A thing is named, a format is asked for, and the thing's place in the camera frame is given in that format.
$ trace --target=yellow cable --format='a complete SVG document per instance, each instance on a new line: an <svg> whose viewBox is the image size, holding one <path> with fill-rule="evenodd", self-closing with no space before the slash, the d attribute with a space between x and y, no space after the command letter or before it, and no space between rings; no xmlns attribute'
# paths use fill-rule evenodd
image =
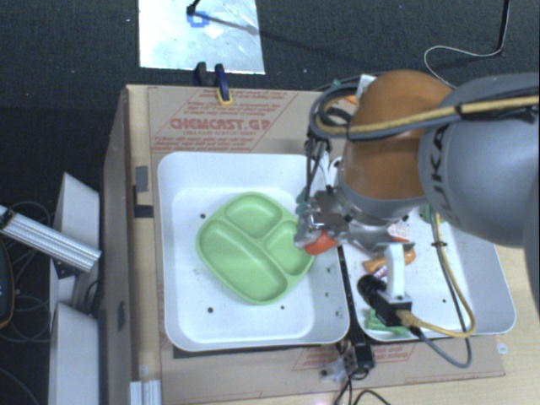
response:
<svg viewBox="0 0 540 405"><path fill-rule="evenodd" d="M538 105L538 95L523 96L512 99L491 100L487 102L473 102L470 104L463 104L460 113L463 115L476 114L480 112L496 112L507 111L515 108L523 108L526 106ZM413 123L427 122L435 120L441 117L452 116L458 113L458 109L455 106L446 106L444 108L437 108L432 111L421 112L412 116L407 116L393 121L385 121L382 123L372 123L369 125L357 125L351 126L348 129L346 127L334 127L324 123L319 116L316 118L316 125L319 129L332 135L344 135L348 133L366 133L375 132L386 129L393 129L395 127L402 127Z"/></svg>
<svg viewBox="0 0 540 405"><path fill-rule="evenodd" d="M438 213L435 214L435 229L437 233L437 240L442 241L441 235L440 235L440 215ZM422 321L419 318L417 318L409 310L397 310L396 315L401 320L402 324L406 327L418 327L418 328L424 327L433 332L438 332L440 334L450 336L451 338L469 338L476 331L476 318L474 317L471 307L465 300L465 297L463 296L463 293L457 284L456 277L454 276L454 273L451 270L450 263L448 262L448 258L446 257L446 252L444 248L441 247L440 251L442 253L442 261L445 264L445 268L446 268L446 271L448 272L448 276L450 277L452 286L454 287L454 290L456 291L456 294L459 297L459 300L463 304L463 307L465 308L465 311L467 312L469 319L471 320L471 326L465 332L453 332L452 330L447 330L445 328L435 326L433 324L429 324L428 322Z"/></svg>

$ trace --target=green object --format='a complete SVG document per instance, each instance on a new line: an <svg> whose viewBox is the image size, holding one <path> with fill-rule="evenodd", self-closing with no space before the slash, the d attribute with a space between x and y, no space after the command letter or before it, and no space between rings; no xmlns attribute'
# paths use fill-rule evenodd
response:
<svg viewBox="0 0 540 405"><path fill-rule="evenodd" d="M281 299L314 257L294 245L296 217L270 197L247 192L215 212L197 233L197 252L241 298L256 305Z"/></svg>
<svg viewBox="0 0 540 405"><path fill-rule="evenodd" d="M367 330L378 330L381 332L390 332L398 336L408 336L408 329L406 327L387 327L382 321L375 315L375 309L370 309L367 320L365 321L365 328Z"/></svg>

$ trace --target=dark floor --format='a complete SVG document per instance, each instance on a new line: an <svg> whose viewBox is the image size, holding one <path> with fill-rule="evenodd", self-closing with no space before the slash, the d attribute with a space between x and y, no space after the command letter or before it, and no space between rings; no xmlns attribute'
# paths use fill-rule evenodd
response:
<svg viewBox="0 0 540 405"><path fill-rule="evenodd" d="M436 44L490 52L502 2L256 0L267 74L231 75L229 83L314 89L361 72L425 70L424 50ZM474 59L438 51L431 62L454 84L537 72L539 13L539 0L511 1L502 56ZM63 171L99 190L122 86L191 82L187 72L138 66L137 18L138 0L0 0L0 204L33 200L54 211ZM47 298L45 258L29 265L19 287ZM37 312L19 315L21 328L35 332ZM47 403L46 343L0 338L0 367ZM0 373L0 403L32 402Z"/></svg>

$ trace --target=green plate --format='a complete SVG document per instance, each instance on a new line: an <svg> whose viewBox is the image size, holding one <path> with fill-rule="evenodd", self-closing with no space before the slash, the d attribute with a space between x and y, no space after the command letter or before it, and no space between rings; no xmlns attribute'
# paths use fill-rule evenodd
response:
<svg viewBox="0 0 540 405"><path fill-rule="evenodd" d="M307 273L314 257L294 245L296 217L270 197L247 192L215 212L197 233L197 252L242 299L267 305Z"/></svg>

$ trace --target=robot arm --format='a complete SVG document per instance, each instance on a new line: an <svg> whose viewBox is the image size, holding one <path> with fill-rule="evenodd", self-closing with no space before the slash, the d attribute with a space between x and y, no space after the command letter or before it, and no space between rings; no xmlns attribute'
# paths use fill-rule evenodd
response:
<svg viewBox="0 0 540 405"><path fill-rule="evenodd" d="M355 86L341 89L350 95ZM387 73L343 125L328 115L339 93L324 94L311 112L318 143L347 142L334 186L307 194L297 246L317 253L349 242L378 257L394 241L388 226L428 203L461 230L525 247L538 305L538 73L453 91L423 73Z"/></svg>

